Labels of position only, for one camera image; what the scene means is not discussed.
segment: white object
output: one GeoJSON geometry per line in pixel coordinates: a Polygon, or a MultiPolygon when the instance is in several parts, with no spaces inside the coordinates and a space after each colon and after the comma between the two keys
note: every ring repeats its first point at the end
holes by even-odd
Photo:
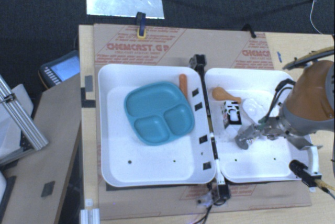
{"type": "MultiPolygon", "coordinates": [[[[13,88],[13,93],[20,101],[23,109],[31,115],[33,104],[22,84],[13,88]]],[[[13,118],[0,104],[0,159],[20,149],[21,130],[13,118]]]]}
{"type": "Polygon", "coordinates": [[[85,199],[85,207],[93,206],[93,199],[85,199]]]}
{"type": "Polygon", "coordinates": [[[102,144],[102,175],[117,187],[166,184],[204,184],[216,173],[202,84],[186,67],[110,64],[98,75],[102,144]],[[124,100],[141,86],[168,81],[179,86],[187,76],[188,102],[193,110],[193,130],[160,146],[141,142],[127,119],[124,100]],[[195,110],[195,105],[202,108],[195,110]]]}
{"type": "MultiPolygon", "coordinates": [[[[214,161],[202,84],[199,75],[190,68],[171,66],[144,66],[110,64],[98,75],[100,128],[102,143],[102,174],[113,186],[204,184],[210,182],[217,171],[236,183],[297,180],[288,165],[296,159],[309,163],[307,151],[298,151],[284,138],[276,141],[259,138],[248,150],[240,149],[234,137],[240,126],[224,129],[221,105],[211,91],[224,88],[229,94],[242,99],[253,99],[268,110],[276,85],[290,78],[281,71],[211,69],[205,81],[213,122],[219,162],[214,161]],[[187,76],[188,102],[195,126],[191,133],[160,146],[141,142],[131,128],[124,111],[124,99],[132,90],[159,81],[179,84],[180,74],[187,76]],[[193,91],[199,94],[193,97],[193,91]],[[202,109],[195,111],[195,105],[202,109]],[[207,141],[199,143],[202,136],[207,141]]],[[[284,99],[289,91],[282,94],[284,99]]],[[[275,107],[271,116],[276,116],[275,107]]]]}
{"type": "MultiPolygon", "coordinates": [[[[219,86],[233,96],[249,100],[243,109],[249,110],[248,115],[257,122],[260,117],[257,111],[268,111],[277,84],[287,78],[291,79],[285,72],[266,70],[210,69],[205,74],[220,169],[226,179],[236,183],[297,180],[288,167],[290,161],[295,159],[309,163],[307,151],[297,150],[284,138],[271,141],[259,137],[249,149],[240,149],[234,137],[241,126],[224,129],[220,109],[222,102],[213,99],[211,95],[211,90],[219,86]]],[[[281,100],[288,93],[284,91],[281,100]]],[[[275,107],[271,116],[276,116],[278,111],[278,107],[275,107]]]]}
{"type": "Polygon", "coordinates": [[[311,146],[306,151],[307,151],[308,159],[309,159],[308,173],[310,175],[320,175],[318,147],[311,146]]]}

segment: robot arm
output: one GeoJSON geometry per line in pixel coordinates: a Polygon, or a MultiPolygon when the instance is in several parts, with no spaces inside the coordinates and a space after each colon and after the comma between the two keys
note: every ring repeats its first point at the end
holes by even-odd
{"type": "Polygon", "coordinates": [[[305,68],[279,115],[269,117],[269,114],[270,111],[260,124],[238,133],[235,141],[240,148],[247,149],[253,138],[263,135],[271,140],[285,137],[303,149],[311,145],[303,136],[318,130],[334,132],[334,63],[321,60],[305,68]]]}

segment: cardboard sheet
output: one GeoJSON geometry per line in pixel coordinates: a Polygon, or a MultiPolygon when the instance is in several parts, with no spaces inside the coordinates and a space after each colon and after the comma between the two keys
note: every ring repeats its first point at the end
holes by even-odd
{"type": "MultiPolygon", "coordinates": [[[[110,63],[188,66],[195,54],[205,54],[210,68],[274,69],[264,33],[147,27],[137,38],[136,26],[94,25],[95,89],[99,69],[110,63]]],[[[206,185],[114,188],[101,175],[99,102],[96,102],[98,199],[101,220],[198,214],[206,185]]],[[[232,198],[213,211],[237,211],[311,205],[301,182],[240,184],[231,186],[232,198]]]]}

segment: blue plate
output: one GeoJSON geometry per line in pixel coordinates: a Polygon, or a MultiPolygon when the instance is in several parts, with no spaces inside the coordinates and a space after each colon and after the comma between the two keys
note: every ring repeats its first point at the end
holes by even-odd
{"type": "Polygon", "coordinates": [[[180,89],[170,82],[142,86],[125,98],[125,112],[138,138],[161,145],[190,133],[192,109],[180,89]]]}

